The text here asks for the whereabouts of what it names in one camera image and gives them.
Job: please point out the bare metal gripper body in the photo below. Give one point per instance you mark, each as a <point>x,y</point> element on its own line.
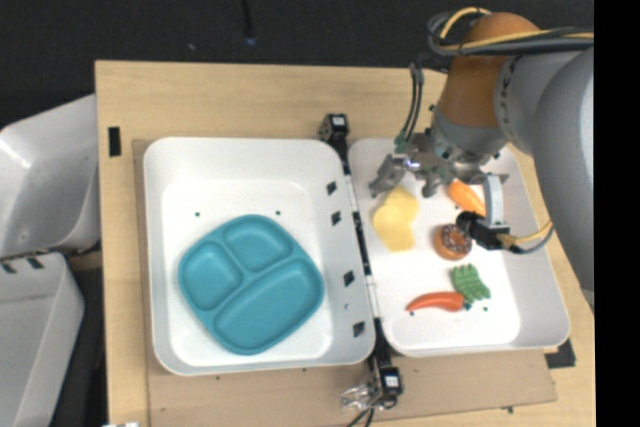
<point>440,160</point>

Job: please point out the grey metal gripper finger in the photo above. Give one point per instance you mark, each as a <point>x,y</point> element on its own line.
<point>433,185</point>
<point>389,176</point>

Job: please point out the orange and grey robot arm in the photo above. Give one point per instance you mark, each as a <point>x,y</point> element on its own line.
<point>550,115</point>

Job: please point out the orange carrot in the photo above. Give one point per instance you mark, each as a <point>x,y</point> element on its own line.
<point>466,197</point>

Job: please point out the pale yellow toy bread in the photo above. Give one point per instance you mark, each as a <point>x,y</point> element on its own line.
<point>396,220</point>

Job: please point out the brown frosted doughnut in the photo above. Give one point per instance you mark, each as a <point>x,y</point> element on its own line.
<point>451,242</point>

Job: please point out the thin black and white rod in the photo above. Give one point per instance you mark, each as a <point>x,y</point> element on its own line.
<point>361,235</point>

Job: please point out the green toy lettuce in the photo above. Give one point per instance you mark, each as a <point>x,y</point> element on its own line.
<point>470,284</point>

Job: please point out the orange toy chili pepper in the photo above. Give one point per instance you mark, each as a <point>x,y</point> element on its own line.
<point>435,301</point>

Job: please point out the white plastic tray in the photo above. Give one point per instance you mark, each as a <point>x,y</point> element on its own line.
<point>430,330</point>
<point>210,165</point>

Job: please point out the blue divided plate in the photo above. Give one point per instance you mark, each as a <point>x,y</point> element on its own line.
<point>250,285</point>

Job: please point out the black cylinder on white bracket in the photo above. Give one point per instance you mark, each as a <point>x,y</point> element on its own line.
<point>482,231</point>

